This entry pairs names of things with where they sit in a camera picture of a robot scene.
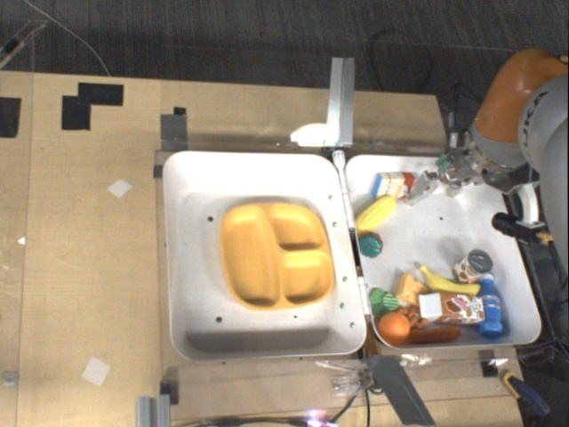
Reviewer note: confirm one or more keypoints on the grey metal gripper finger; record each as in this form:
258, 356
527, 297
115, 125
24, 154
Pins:
417, 195
429, 179

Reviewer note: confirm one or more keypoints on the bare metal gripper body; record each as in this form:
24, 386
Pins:
464, 169

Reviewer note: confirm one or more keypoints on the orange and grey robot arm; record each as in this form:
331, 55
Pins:
540, 123

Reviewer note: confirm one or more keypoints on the blue and red carton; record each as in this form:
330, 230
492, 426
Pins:
391, 185

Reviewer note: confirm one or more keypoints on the yellow corn cob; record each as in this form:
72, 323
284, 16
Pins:
375, 212

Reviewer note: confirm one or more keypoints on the white plastic tray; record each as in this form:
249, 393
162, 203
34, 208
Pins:
200, 260
444, 234

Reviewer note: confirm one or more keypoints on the small can with grey lid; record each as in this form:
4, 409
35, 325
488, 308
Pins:
473, 265

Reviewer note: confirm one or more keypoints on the yellow banana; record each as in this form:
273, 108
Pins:
444, 283

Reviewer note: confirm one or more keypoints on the yellow cheese wedge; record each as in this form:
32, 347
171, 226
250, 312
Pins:
409, 288

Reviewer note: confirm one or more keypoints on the green ribbed toy vegetable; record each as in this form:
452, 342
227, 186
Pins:
383, 301

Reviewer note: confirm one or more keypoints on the white and brown carton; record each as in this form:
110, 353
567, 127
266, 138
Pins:
453, 308

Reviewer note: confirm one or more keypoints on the orange pretzel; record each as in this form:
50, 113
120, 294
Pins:
415, 316

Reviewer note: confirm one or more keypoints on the orange fruit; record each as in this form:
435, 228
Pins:
393, 328

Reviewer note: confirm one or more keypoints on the blue bottle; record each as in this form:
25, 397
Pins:
491, 309

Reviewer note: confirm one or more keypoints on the brown sausage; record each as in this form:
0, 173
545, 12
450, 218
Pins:
433, 335

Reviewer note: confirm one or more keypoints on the orange divided plate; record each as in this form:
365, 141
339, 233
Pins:
249, 256

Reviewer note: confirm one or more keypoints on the black cylinder on white bracket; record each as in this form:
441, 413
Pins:
511, 226

